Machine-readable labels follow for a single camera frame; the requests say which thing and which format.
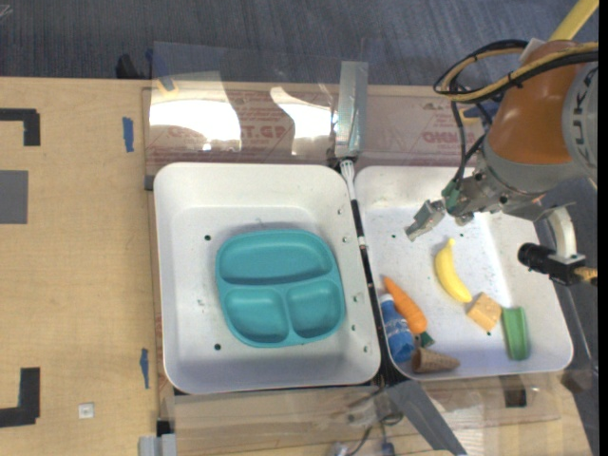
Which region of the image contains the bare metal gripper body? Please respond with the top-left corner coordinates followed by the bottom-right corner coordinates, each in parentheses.
top-left (444, 173), bottom-right (513, 227)

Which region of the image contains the white plastic tray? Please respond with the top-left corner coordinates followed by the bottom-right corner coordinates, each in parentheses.
top-left (353, 164), bottom-right (575, 382)
top-left (152, 161), bottom-right (383, 395)

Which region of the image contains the yellow banana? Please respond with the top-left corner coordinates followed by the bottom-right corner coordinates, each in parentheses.
top-left (433, 237), bottom-right (474, 305)

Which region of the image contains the orange carrot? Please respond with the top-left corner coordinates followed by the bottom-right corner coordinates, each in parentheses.
top-left (382, 275), bottom-right (436, 350)

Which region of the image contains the tan bread piece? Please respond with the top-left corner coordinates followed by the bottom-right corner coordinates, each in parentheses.
top-left (465, 292), bottom-right (504, 333)

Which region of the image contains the blue and white bottle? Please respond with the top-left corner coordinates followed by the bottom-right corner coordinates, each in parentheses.
top-left (378, 293), bottom-right (416, 365)

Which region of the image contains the green curved block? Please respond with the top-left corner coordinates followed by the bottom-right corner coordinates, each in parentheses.
top-left (501, 306), bottom-right (531, 362)

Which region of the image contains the brown ice cream cone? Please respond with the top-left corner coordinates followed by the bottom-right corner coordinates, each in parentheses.
top-left (409, 346), bottom-right (462, 375)

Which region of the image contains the teal divided plate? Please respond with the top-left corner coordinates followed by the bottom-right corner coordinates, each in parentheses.
top-left (215, 228), bottom-right (347, 350)

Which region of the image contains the black cylinder on white bracket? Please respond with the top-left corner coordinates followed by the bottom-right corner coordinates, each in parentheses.
top-left (517, 205), bottom-right (588, 287)

